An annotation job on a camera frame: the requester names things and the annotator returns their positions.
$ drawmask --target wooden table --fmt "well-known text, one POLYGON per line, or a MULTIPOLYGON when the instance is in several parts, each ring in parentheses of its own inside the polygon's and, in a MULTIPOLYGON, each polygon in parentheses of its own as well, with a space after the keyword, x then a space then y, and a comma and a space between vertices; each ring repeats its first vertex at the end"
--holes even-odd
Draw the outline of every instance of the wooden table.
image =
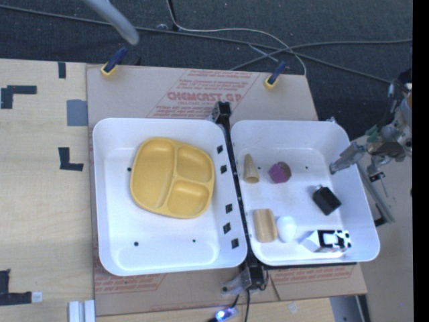
MULTIPOLYGON (((0 270, 9 292, 41 291, 42 303, 0 307, 0 321, 67 321, 70 301, 94 299, 88 127, 68 126, 66 102, 86 101, 86 65, 0 60, 0 87, 35 85, 0 109, 0 270), (60 170, 59 147, 83 171, 60 170)), ((333 322, 329 299, 252 304, 248 321, 333 322)), ((97 321, 206 321, 219 308, 99 317, 97 321)), ((241 319, 245 307, 240 308, 241 319)))

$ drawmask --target white plastic tray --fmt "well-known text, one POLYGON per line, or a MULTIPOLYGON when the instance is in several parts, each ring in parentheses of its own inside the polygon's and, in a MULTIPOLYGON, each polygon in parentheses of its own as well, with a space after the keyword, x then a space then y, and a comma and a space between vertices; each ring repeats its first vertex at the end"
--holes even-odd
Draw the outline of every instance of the white plastic tray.
POLYGON ((93 146, 99 255, 110 273, 129 276, 228 268, 242 263, 247 244, 219 126, 195 119, 109 118, 95 125, 93 146), (166 217, 134 203, 128 168, 139 145, 151 137, 191 144, 212 158, 214 191, 210 206, 201 216, 166 217))
POLYGON ((357 167, 334 175, 329 172, 329 164, 350 144, 339 125, 327 121, 239 121, 232 127, 231 138, 251 247, 261 262, 270 266, 336 264, 370 261, 378 255, 379 239, 357 167), (243 179, 246 154, 251 154, 259 168, 256 184, 243 179), (268 170, 279 161, 290 166, 292 177, 274 184, 268 170), (329 216, 312 200, 318 185, 329 187, 342 203, 329 216), (294 240, 259 242, 253 222, 256 209, 271 209, 276 219, 293 217, 297 223, 294 240), (343 253, 307 250, 300 241, 317 229, 348 230, 352 247, 343 253))

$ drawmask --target yellow plastic tray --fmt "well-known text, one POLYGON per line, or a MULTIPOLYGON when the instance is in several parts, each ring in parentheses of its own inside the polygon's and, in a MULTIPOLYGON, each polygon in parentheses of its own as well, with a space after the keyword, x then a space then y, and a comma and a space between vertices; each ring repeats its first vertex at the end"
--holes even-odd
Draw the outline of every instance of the yellow plastic tray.
POLYGON ((210 205, 214 185, 211 157, 170 138, 144 141, 131 169, 130 190, 135 203, 169 217, 202 215, 210 205))

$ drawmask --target gray carpet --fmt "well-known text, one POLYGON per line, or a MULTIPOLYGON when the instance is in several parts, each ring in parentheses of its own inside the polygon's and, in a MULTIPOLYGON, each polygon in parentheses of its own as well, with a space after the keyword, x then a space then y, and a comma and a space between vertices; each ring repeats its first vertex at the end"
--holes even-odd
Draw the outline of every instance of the gray carpet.
MULTIPOLYGON (((172 31, 166 0, 110 0, 133 25, 172 31)), ((0 0, 13 7, 101 20, 79 0, 0 0)), ((289 46, 331 41, 392 41, 412 39, 413 0, 172 0, 177 22, 188 29, 249 28, 263 30, 289 46)), ((140 31, 137 46, 129 46, 110 26, 60 19, 0 8, 0 58, 104 63, 127 46, 127 64, 271 72, 272 59, 241 66, 263 52, 281 48, 269 36, 255 32, 207 35, 243 43, 140 31)), ((412 42, 341 44, 296 48, 303 55, 306 75, 319 119, 335 117, 355 139, 378 122, 387 103, 388 82, 412 66, 412 42), (316 62, 317 58, 369 74, 347 72, 316 62)), ((302 74, 302 64, 290 54, 285 73, 302 74)))

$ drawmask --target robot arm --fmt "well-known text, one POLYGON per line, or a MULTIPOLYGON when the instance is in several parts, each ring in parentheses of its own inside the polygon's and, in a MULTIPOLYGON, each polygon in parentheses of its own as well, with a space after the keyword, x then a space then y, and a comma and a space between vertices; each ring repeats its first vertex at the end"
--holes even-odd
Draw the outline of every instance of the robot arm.
POLYGON ((364 155, 371 155, 369 176, 380 172, 379 167, 388 162, 412 157, 412 83, 411 70, 392 81, 388 90, 384 116, 365 134, 367 143, 360 146, 353 142, 340 158, 329 166, 331 174, 356 164, 364 155))

